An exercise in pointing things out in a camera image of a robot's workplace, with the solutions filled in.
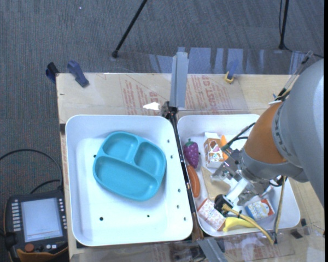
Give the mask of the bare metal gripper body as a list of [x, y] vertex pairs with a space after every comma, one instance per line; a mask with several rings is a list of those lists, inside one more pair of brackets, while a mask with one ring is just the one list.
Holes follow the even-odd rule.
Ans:
[[270, 181], [254, 176], [241, 160], [240, 150], [232, 150], [227, 161], [225, 168], [228, 170], [233, 179], [237, 183], [237, 196], [247, 189], [262, 196], [263, 193], [269, 188]]

